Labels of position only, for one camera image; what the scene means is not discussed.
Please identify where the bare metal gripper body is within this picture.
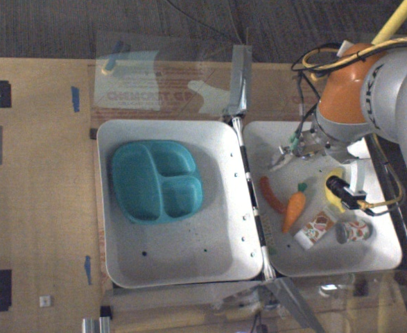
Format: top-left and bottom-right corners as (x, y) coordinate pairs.
(292, 129), (349, 163)

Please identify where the red sausage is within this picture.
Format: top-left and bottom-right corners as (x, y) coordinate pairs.
(259, 176), (288, 215)

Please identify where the orange carrot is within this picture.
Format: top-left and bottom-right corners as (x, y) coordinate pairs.
(281, 182), (309, 234)

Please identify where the brown cardboard board, red print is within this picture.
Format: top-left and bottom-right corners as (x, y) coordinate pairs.
(87, 60), (407, 293)

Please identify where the yellow banana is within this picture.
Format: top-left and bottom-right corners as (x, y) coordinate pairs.
(324, 167), (347, 214)

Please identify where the white carton with fruit print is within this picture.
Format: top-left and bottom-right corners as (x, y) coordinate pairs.
(293, 207), (338, 250)

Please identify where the small can with red print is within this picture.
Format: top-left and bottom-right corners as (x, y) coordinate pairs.
(335, 219), (373, 245)

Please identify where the white plastic tray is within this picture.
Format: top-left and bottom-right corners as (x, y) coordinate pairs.
(241, 120), (404, 278)
(96, 119), (264, 289)

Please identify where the teal divided plate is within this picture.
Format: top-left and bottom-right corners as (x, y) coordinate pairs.
(111, 139), (204, 225)

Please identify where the black cylinder on white bracket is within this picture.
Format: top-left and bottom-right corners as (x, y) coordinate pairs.
(325, 159), (367, 210)

